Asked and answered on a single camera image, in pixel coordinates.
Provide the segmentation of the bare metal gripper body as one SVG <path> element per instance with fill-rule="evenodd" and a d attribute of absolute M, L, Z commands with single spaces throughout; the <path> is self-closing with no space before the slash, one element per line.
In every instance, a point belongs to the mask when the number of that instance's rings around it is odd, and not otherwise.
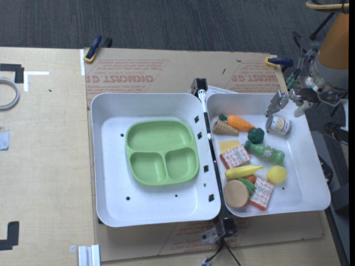
<path fill-rule="evenodd" d="M 336 106 L 347 98 L 347 90 L 330 84 L 320 76 L 298 76 L 288 81 L 288 96 L 295 102 L 308 101 Z"/>

